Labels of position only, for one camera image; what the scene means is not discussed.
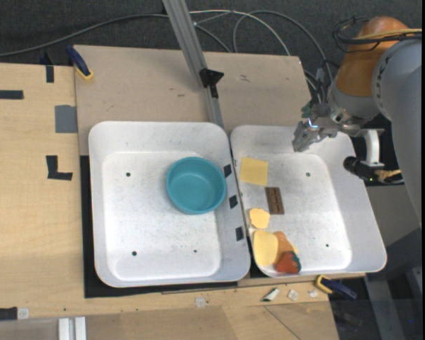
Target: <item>red strawberry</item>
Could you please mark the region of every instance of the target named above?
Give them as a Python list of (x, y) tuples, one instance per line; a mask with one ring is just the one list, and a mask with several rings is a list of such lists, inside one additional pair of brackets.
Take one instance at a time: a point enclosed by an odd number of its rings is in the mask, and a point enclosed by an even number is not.
[(298, 273), (300, 268), (299, 258), (293, 251), (285, 252), (276, 264), (277, 272)]

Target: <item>teal bowl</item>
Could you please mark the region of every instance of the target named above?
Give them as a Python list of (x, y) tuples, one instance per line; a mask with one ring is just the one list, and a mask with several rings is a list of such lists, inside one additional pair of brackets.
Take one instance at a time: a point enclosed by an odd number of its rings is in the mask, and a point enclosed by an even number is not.
[(175, 207), (192, 215), (214, 210), (227, 195), (224, 174), (200, 157), (185, 157), (171, 165), (166, 189)]

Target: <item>wooden table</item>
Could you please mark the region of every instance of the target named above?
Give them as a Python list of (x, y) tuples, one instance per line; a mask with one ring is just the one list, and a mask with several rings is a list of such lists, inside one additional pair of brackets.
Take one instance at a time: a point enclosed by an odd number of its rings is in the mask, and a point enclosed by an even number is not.
[[(122, 324), (121, 339), (126, 339), (127, 332), (132, 333), (128, 323), (134, 321), (141, 325), (141, 331), (147, 332), (144, 339), (152, 339), (151, 328), (158, 329), (159, 334), (176, 328), (180, 339), (200, 333), (209, 334), (201, 336), (203, 339), (267, 339), (269, 334), (272, 339), (296, 339), (293, 335), (296, 331), (290, 331), (291, 327), (297, 329), (298, 336), (304, 333), (301, 339), (316, 339), (318, 329), (322, 329), (322, 339), (338, 339), (327, 295), (319, 290), (316, 297), (310, 295), (310, 291), (316, 289), (313, 278), (281, 283), (272, 278), (247, 277), (236, 288), (84, 298), (79, 155), (88, 154), (85, 147), (88, 127), (104, 119), (187, 120), (192, 107), (197, 111), (189, 116), (190, 120), (207, 120), (207, 116), (202, 111), (204, 103), (197, 98), (200, 91), (191, 88), (181, 52), (162, 52), (169, 63), (158, 77), (164, 80), (165, 74), (171, 74), (165, 81), (169, 86), (151, 83), (148, 80), (151, 75), (140, 77), (147, 80), (147, 88), (157, 89), (143, 89), (147, 92), (143, 98), (148, 109), (145, 115), (139, 115), (129, 113), (126, 106), (119, 104), (127, 97), (139, 107), (136, 103), (141, 101), (139, 96), (128, 93), (133, 90), (132, 84), (127, 79), (117, 83), (116, 75), (111, 73), (114, 72), (113, 59), (124, 55), (131, 60), (130, 51), (125, 48), (78, 49), (95, 72), (91, 82), (80, 81), (72, 67), (54, 67), (55, 80), (48, 83), (44, 66), (0, 63), (0, 90), (21, 90), (24, 95), (23, 100), (0, 99), (0, 308), (26, 308), (33, 319), (87, 316), (89, 331), (96, 332), (92, 339), (102, 339), (99, 334), (109, 339), (107, 331), (114, 329), (111, 324), (116, 325), (117, 319)], [(119, 54), (111, 55), (111, 50)], [(163, 57), (160, 51), (133, 50), (132, 53), (147, 62), (153, 62), (152, 54)], [(108, 79), (104, 78), (107, 69), (101, 69), (98, 64), (104, 57), (108, 57)], [(220, 53), (207, 53), (206, 57), (211, 69), (231, 71), (225, 72), (227, 78), (219, 86), (228, 132), (242, 123), (292, 125), (299, 120), (300, 107), (308, 101), (309, 94), (298, 58)], [(271, 72), (277, 72), (280, 64), (286, 68), (282, 73), (283, 82), (271, 84)], [(237, 87), (244, 87), (244, 95), (237, 94)], [(172, 108), (168, 115), (148, 106), (155, 96), (159, 97), (158, 105), (164, 105), (165, 98), (160, 95), (163, 90), (172, 98), (184, 100), (183, 104), (175, 105), (178, 113)], [(270, 97), (275, 97), (275, 107), (268, 107)], [(102, 106), (92, 106), (91, 100)], [(236, 104), (239, 112), (230, 110)], [(79, 134), (56, 132), (56, 106), (77, 107)], [(114, 110), (117, 107), (121, 115)], [(273, 115), (264, 113), (264, 107)], [(288, 108), (286, 116), (274, 115), (284, 107)], [(108, 108), (115, 116), (104, 113)], [(58, 171), (72, 172), (70, 181), (47, 178), (47, 155), (58, 156)], [(280, 290), (279, 296), (272, 302), (262, 302), (261, 298), (274, 288)], [(299, 294), (295, 302), (287, 297), (289, 290)], [(204, 298), (206, 306), (196, 308), (196, 298)], [(203, 324), (200, 326), (203, 330), (187, 319)]]

